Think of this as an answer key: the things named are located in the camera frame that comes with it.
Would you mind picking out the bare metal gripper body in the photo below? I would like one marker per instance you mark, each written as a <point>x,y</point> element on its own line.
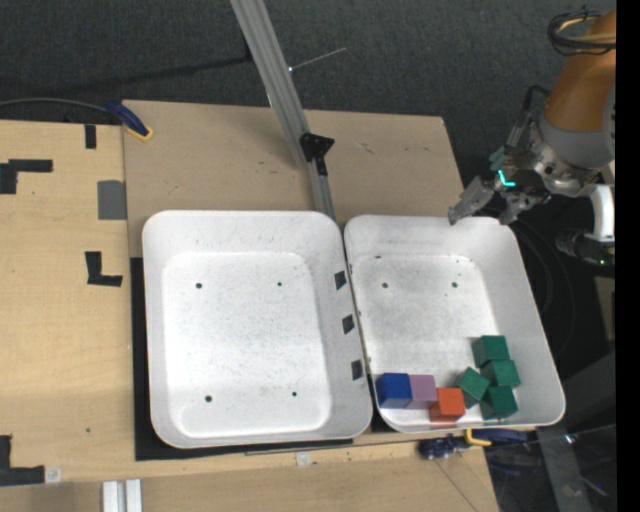
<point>542,175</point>

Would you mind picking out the blue cube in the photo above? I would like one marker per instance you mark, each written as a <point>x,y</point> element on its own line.
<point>393,389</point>

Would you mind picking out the purple cube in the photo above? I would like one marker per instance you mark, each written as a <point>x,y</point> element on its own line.
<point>423,389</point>

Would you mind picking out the brown cardboard board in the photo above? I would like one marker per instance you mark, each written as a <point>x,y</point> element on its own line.
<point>225,160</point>

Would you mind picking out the orange cube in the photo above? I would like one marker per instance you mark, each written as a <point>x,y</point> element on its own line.
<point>448,403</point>

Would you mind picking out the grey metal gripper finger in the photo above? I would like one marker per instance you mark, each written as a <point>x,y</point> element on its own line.
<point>512,210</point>
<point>470,200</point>

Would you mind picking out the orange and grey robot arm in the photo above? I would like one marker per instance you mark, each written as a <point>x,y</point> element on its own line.
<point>582,85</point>

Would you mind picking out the black cylinder on white bracket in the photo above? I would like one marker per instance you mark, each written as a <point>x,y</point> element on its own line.
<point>602,210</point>

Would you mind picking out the white plastic tray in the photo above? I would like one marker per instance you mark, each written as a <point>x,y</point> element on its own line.
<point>425,310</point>
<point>245,340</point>

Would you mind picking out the green cube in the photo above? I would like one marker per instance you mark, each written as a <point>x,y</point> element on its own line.
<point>501,402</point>
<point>501,373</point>
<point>491,349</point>
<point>473,384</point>

